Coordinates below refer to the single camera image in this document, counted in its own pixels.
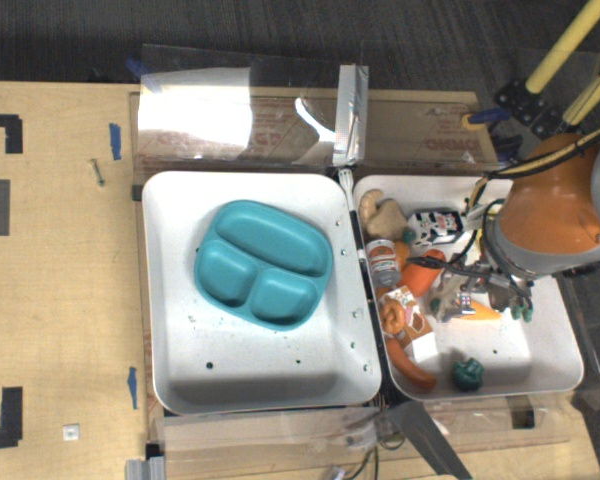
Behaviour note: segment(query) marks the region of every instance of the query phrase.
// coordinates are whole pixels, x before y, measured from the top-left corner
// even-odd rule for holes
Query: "yellow tube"
[[[540,94],[571,53],[600,20],[600,0],[589,0],[527,79],[527,90]]]
[[[565,123],[577,126],[598,103],[600,103],[600,75],[565,110],[562,119]]]

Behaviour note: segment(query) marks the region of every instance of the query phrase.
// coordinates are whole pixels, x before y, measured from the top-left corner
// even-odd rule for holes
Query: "plywood surface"
[[[24,399],[23,439],[0,450],[0,479],[122,479],[126,459],[144,455],[135,89],[0,83],[0,113],[19,114],[24,126],[21,155],[4,153],[0,129],[0,179],[11,180],[10,235],[0,237],[0,397],[21,386]],[[121,126],[118,161],[109,123]],[[74,423],[80,439],[63,441],[63,425]]]

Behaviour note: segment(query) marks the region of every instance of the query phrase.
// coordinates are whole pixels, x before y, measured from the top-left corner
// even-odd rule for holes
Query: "screw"
[[[102,179],[102,175],[100,174],[100,169],[98,168],[98,162],[96,162],[95,158],[89,160],[91,167],[93,167],[93,172],[96,173],[96,179],[98,180],[98,185],[104,187],[104,180]]]

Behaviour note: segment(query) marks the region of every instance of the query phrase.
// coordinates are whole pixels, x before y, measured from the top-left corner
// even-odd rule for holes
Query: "black corner marker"
[[[22,388],[2,388],[0,448],[18,446],[22,439]]]
[[[22,154],[22,119],[17,114],[0,114],[0,128],[4,128],[4,152]]]

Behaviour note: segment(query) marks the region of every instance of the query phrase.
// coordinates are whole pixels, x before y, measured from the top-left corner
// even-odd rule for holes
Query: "plastic bottle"
[[[391,240],[374,240],[365,247],[374,286],[394,286],[400,280],[395,244]]]

